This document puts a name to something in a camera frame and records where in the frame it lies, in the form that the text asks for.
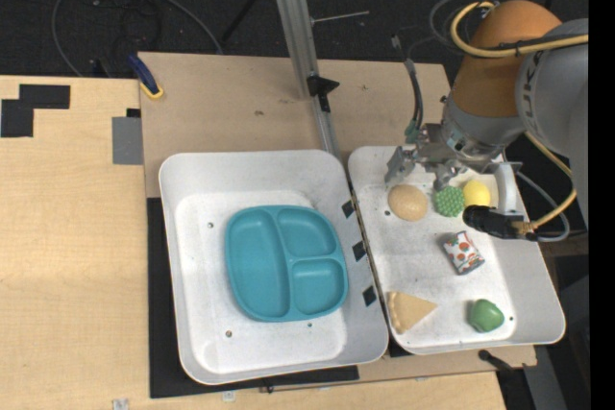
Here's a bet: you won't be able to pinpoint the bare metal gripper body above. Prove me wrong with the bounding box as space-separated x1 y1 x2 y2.
411 123 487 179

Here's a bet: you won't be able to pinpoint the green grapes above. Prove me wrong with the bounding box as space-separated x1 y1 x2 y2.
432 184 467 219

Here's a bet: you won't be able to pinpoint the yellow lemon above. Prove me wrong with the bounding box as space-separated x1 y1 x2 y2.
461 179 493 209

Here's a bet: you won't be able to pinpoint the tan round bread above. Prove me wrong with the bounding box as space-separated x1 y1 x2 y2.
387 182 430 223

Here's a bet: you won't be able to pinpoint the white plastic tray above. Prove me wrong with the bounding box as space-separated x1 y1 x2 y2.
346 144 568 357
158 149 391 387

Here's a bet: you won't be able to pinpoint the tan pizza slice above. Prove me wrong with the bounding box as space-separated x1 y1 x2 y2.
385 290 439 336

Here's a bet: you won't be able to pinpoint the green pepper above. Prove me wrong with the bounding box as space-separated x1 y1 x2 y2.
467 298 506 334

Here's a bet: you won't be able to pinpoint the blue divided plate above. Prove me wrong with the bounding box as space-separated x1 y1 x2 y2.
223 204 350 324

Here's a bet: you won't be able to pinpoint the brown cardboard board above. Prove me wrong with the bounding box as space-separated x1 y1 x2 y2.
137 51 539 396

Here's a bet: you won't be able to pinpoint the black cylinder on white bracket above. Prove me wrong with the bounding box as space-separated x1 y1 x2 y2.
461 161 528 239

